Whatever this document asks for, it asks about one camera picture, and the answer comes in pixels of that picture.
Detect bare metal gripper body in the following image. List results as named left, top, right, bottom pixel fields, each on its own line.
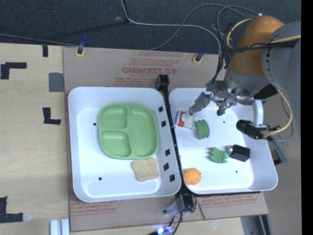
left=211, top=80, right=255, bottom=105

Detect white and red small carton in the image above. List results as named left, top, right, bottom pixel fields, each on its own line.
left=174, top=110, right=200, bottom=131

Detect green ribbed toy vegetable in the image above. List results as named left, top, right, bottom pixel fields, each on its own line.
left=194, top=118, right=210, bottom=140

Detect thin black rod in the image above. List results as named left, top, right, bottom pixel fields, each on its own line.
left=162, top=87, right=184, bottom=196

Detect green pea pods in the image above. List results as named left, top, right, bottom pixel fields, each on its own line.
left=208, top=147, right=229, bottom=164

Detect black box with silver cap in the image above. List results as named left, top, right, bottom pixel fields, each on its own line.
left=225, top=144, right=251, bottom=163

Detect green divided plate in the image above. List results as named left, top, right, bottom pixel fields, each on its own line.
left=98, top=103, right=160, bottom=160

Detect white plastic tray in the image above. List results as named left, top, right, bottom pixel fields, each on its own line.
left=67, top=86, right=182, bottom=203
left=168, top=87, right=279, bottom=195

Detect orange toy fruit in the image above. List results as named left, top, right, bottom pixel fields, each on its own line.
left=183, top=167, right=202, bottom=186

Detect tan toast slice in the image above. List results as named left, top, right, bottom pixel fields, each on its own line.
left=131, top=157, right=159, bottom=182

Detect brown cardboard board red print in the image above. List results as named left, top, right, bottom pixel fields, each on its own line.
left=62, top=47, right=269, bottom=232

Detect black cylinder on white bracket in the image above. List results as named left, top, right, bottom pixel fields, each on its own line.
left=235, top=99, right=268, bottom=141

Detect black block with thin wires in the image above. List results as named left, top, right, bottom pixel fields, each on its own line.
left=156, top=74, right=170, bottom=91
left=179, top=194, right=196, bottom=212

